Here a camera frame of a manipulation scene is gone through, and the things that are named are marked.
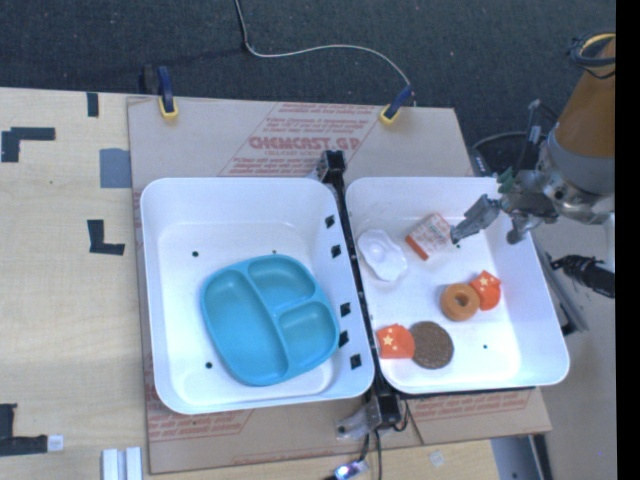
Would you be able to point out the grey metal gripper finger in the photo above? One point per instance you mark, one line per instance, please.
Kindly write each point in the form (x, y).
(519, 229)
(475, 220)

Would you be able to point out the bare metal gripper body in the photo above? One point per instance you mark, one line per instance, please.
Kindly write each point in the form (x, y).
(560, 195)

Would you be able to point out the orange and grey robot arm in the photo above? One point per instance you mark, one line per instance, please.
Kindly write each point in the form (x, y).
(587, 118)

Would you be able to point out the orange and white carton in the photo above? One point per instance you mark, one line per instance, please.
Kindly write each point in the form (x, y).
(427, 235)

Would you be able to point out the orange cube with star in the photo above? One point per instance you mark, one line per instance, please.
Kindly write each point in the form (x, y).
(487, 290)
(395, 342)

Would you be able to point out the white plastic tray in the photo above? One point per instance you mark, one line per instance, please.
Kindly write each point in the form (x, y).
(520, 318)
(180, 318)

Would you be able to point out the brown doughnut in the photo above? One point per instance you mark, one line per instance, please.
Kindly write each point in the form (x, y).
(450, 308)

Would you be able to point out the brown round biscuit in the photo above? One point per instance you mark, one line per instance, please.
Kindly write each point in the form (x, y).
(432, 345)

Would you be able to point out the thin black rod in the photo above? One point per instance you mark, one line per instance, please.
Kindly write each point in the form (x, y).
(361, 288)

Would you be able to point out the blue divided plate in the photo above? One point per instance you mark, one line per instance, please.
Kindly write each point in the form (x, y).
(240, 318)

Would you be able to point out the brown cardboard board red print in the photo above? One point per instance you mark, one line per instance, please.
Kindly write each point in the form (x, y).
(210, 138)

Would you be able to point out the black cylinder on white bracket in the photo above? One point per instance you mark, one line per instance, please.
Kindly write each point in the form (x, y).
(587, 273)

